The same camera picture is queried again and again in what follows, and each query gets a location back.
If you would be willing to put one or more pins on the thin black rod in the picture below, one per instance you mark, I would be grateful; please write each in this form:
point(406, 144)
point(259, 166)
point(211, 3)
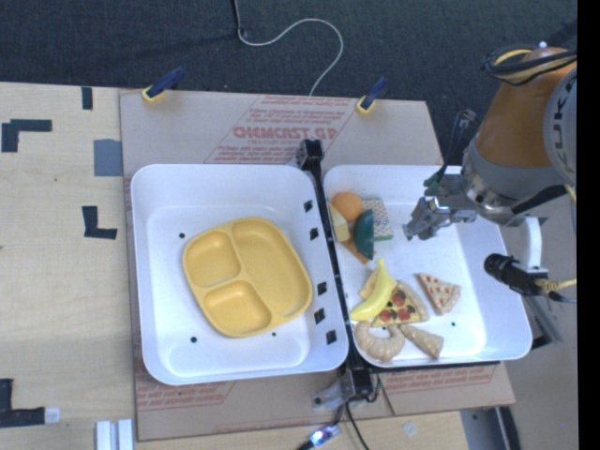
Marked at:
point(334, 260)

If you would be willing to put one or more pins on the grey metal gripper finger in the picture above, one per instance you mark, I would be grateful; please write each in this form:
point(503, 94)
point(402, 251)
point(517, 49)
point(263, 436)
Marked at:
point(413, 228)
point(433, 225)

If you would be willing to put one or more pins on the brown cardboard board red print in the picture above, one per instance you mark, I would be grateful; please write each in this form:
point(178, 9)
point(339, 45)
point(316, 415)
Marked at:
point(197, 129)

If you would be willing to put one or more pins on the yellow cheese wedge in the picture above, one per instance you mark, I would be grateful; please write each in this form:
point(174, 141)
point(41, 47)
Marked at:
point(340, 228)

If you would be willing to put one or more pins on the yellow banana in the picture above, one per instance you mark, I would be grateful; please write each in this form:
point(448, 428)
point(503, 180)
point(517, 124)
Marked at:
point(377, 295)

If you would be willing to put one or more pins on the orange toy fruit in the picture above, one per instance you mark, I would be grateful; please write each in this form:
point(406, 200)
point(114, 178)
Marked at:
point(348, 203)

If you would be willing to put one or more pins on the beige toy pastry cone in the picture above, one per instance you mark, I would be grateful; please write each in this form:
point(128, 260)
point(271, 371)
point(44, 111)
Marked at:
point(424, 340)

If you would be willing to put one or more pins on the pepperoni pizza slice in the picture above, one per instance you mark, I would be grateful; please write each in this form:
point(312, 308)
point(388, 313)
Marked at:
point(403, 310)

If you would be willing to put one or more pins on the small patterned carton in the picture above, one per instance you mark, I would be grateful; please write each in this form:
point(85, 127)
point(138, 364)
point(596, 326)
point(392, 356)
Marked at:
point(380, 216)

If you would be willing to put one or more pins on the beige toy croissant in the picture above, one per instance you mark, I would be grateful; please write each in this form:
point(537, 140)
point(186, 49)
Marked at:
point(379, 345)

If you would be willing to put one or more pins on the lattice pie slice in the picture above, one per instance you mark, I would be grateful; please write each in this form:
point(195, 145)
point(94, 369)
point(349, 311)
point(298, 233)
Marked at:
point(438, 291)

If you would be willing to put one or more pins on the black cylinder on white bracket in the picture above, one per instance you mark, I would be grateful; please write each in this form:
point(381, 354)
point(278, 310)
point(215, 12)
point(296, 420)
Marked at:
point(508, 270)

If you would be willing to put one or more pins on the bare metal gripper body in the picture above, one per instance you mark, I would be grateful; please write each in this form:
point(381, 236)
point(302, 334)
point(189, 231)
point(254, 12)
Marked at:
point(487, 199)

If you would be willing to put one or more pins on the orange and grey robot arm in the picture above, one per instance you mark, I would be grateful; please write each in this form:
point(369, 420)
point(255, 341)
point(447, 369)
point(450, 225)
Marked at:
point(515, 124)

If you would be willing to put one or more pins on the yellow divided plate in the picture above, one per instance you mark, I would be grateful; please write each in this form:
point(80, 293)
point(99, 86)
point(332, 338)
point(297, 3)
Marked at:
point(262, 260)

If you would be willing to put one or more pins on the dark green toy wedge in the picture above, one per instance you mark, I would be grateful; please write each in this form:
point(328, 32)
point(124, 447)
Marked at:
point(365, 235)

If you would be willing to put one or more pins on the white plastic tray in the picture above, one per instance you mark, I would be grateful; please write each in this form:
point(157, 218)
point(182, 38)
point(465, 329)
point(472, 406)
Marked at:
point(164, 260)
point(478, 270)

